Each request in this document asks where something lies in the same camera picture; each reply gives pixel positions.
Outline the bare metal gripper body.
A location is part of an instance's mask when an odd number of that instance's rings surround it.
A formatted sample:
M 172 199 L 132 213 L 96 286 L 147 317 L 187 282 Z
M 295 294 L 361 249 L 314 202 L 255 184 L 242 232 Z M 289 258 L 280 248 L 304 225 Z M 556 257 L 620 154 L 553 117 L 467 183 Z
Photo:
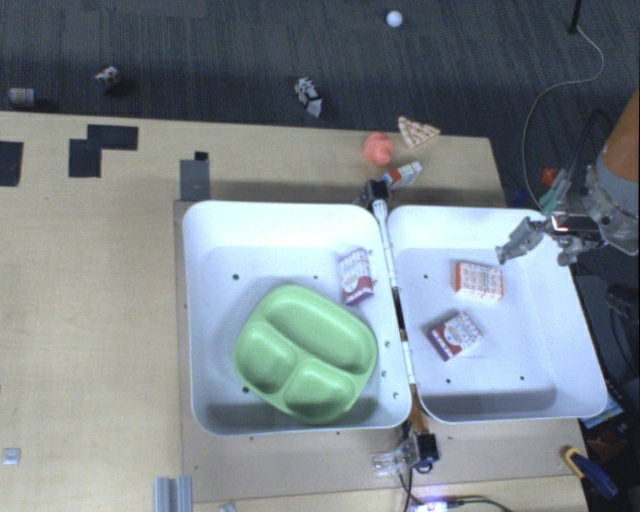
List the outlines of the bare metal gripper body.
M 558 208 L 550 217 L 550 235 L 561 238 L 598 240 L 626 255 L 639 254 L 639 217 L 606 199 L 580 197 Z

